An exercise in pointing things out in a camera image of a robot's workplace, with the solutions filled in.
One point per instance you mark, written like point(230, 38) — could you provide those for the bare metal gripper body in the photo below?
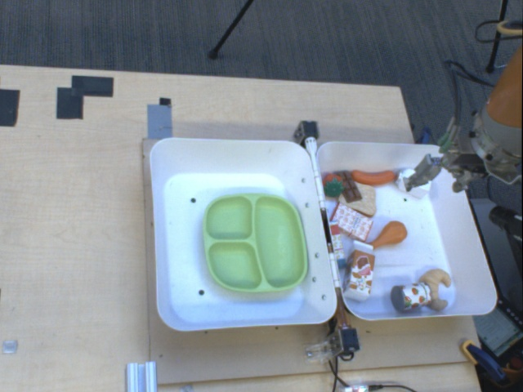
point(466, 163)

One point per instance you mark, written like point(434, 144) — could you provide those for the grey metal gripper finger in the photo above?
point(462, 181)
point(425, 170)

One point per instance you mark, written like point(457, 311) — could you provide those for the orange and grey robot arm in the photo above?
point(506, 92)

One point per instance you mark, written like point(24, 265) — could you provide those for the white and silver packet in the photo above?
point(421, 190)

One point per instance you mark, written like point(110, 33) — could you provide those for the orange sausage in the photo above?
point(374, 176)

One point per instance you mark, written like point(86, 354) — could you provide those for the tan bread slice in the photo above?
point(365, 204)

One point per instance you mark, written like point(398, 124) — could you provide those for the white plastic tray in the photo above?
point(184, 259)
point(433, 243)

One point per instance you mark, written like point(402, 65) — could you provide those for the orange chicken drumstick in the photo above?
point(393, 233)

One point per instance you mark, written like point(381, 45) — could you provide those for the brown chocolate bar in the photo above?
point(352, 190)

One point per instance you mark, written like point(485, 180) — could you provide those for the orange patterned carton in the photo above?
point(351, 221)

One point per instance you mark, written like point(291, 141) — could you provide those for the tan croissant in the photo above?
point(439, 280)

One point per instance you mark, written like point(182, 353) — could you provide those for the thin black and white rod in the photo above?
point(316, 170)

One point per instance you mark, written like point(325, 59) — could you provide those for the small white and red carton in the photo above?
point(337, 243)

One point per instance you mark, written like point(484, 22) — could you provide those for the brown and white milk carton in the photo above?
point(360, 272)

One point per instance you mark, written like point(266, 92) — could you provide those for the strawberry print can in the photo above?
point(412, 296)

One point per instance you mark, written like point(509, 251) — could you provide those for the green divided plate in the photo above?
point(278, 239)

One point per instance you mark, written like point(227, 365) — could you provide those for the black cylinder on white bracket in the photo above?
point(504, 220)

